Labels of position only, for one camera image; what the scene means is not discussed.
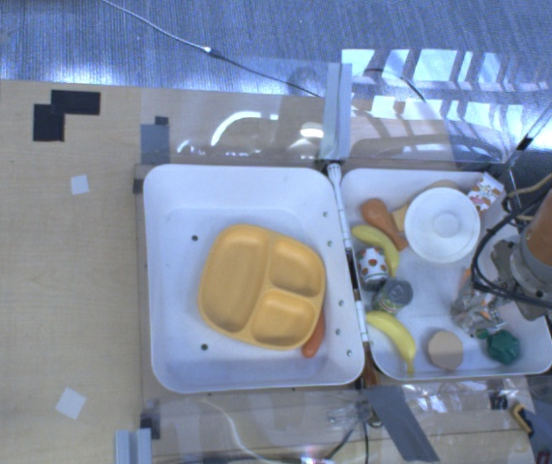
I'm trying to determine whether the white and orange printed carton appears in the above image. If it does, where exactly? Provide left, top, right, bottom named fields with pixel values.
left=466, top=171, right=506, bottom=218

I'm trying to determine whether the thin black and white rod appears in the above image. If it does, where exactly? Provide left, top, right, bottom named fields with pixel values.
left=327, top=162, right=371, bottom=343

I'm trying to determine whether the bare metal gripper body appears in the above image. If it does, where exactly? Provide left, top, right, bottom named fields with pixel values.
left=490, top=238, right=552, bottom=322

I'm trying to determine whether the white bowl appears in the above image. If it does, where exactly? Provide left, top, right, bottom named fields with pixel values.
left=403, top=187, right=482, bottom=264

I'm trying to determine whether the clear plastic packet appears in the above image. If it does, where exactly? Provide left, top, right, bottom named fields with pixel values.
left=450, top=268, right=508, bottom=338

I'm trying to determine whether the tan round biscuit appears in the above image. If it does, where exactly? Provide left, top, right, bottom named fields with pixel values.
left=425, top=329, right=466, bottom=373

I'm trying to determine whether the green can with grey lid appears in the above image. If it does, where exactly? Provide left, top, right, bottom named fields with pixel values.
left=371, top=277, right=415, bottom=318

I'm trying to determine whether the yellow divided plate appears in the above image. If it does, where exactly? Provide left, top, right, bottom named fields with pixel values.
left=197, top=223, right=328, bottom=353

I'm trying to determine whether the green broccoli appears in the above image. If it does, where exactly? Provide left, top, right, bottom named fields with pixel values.
left=478, top=328, right=522, bottom=366

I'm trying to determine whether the white can with red print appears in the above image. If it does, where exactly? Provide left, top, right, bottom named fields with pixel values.
left=356, top=246, right=391, bottom=291

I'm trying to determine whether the white plastic tray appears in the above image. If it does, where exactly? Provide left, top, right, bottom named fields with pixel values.
left=142, top=163, right=366, bottom=395
left=340, top=167, right=552, bottom=383

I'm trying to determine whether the brown toy chicken drumstick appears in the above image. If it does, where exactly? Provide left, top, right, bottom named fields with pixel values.
left=361, top=197, right=410, bottom=252

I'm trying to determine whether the orange toy sausage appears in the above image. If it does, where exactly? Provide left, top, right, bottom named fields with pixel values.
left=301, top=309, right=327, bottom=360

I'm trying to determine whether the yellow banana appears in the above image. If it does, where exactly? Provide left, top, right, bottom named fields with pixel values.
left=350, top=224, right=401, bottom=278
left=364, top=309, right=418, bottom=378

